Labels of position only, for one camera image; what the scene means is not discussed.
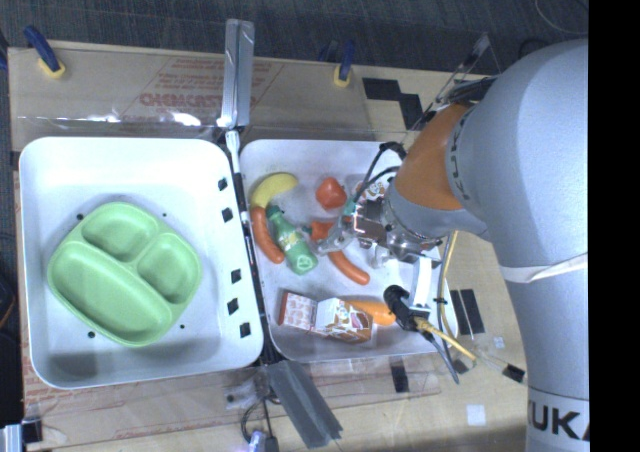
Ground brown cardboard board red print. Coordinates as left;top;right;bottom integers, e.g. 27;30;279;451
7;39;442;447

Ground yellow banana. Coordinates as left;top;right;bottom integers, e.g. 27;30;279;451
248;172;300;212

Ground red pepper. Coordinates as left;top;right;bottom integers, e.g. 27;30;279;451
314;176;349;212

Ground orange carrot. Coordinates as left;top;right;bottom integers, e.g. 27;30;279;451
347;299;398;328

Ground green divided plate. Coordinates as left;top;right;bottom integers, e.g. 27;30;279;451
46;201;204;348

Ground green plastic bottle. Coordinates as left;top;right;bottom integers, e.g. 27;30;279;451
265;204;320;276

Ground white and orange carton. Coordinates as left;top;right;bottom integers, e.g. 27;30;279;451
313;296;374;344

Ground white packet with cartoon print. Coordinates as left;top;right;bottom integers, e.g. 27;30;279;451
354;179;389;204

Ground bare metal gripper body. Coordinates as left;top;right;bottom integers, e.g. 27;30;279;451
348;198;444;267

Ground black cylinder on white bracket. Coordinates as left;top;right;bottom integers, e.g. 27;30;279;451
382;255;435;334

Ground white plastic tray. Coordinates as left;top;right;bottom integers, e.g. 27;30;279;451
18;135;265;390
238;138;459;364

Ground small red toy piece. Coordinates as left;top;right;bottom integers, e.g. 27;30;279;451
308;220;336;244

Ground brown brick-print carton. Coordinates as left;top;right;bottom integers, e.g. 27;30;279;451
277;290;320;332

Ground orange sausage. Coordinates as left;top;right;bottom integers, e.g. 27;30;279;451
327;249;372;287
249;206;286;265

